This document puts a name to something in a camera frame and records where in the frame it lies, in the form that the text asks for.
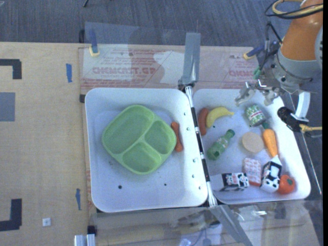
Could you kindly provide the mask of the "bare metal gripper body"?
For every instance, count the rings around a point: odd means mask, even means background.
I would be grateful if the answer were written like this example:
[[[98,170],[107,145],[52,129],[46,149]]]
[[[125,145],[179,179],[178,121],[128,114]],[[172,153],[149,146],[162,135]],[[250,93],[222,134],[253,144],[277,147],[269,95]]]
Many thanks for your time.
[[[264,60],[255,70],[255,88],[264,94],[284,94],[279,78],[275,72],[279,68],[277,57],[271,56]]]

